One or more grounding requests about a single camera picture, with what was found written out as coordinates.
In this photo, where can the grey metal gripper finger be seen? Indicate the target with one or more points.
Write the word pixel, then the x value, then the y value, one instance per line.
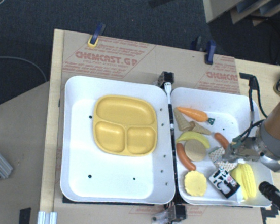
pixel 227 153
pixel 238 161

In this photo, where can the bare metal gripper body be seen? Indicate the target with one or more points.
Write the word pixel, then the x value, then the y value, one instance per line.
pixel 248 150

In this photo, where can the checkered beige wafer packet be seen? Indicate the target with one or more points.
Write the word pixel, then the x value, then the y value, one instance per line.
pixel 217 155

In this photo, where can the short orange sausage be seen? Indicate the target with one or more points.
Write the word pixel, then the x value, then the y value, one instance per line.
pixel 221 139

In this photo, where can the yellow corn cob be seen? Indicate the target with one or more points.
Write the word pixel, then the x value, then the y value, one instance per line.
pixel 246 179

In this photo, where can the black and white carton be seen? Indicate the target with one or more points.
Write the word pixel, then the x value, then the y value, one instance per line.
pixel 223 181

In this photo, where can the beige round biscuit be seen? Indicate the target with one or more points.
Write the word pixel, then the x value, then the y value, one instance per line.
pixel 195 150

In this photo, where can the beige waffle cone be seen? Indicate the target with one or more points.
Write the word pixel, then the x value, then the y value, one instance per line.
pixel 181 119
pixel 201 129

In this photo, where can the yellow banana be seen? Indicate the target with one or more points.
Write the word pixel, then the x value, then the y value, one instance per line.
pixel 195 136

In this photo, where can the long orange sausage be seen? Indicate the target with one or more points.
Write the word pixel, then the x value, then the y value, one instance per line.
pixel 184 157

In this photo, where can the yellow scalloped round biscuit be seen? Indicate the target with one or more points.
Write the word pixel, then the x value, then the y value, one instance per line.
pixel 195 183

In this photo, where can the white plastic tray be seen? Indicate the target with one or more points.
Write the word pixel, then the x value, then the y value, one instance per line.
pixel 230 108
pixel 111 174

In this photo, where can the orange carrot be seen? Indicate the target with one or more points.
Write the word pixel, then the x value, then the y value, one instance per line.
pixel 193 114

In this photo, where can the thin black and white rod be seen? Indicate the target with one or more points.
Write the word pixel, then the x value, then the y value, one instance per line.
pixel 171 123

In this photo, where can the yellow divided plate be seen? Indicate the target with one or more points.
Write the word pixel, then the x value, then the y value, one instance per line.
pixel 125 112

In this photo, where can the brown cardboard board red print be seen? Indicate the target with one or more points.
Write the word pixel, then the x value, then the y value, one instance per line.
pixel 136 62

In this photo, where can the black cylinder on white bracket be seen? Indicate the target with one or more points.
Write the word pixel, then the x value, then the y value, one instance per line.
pixel 271 190

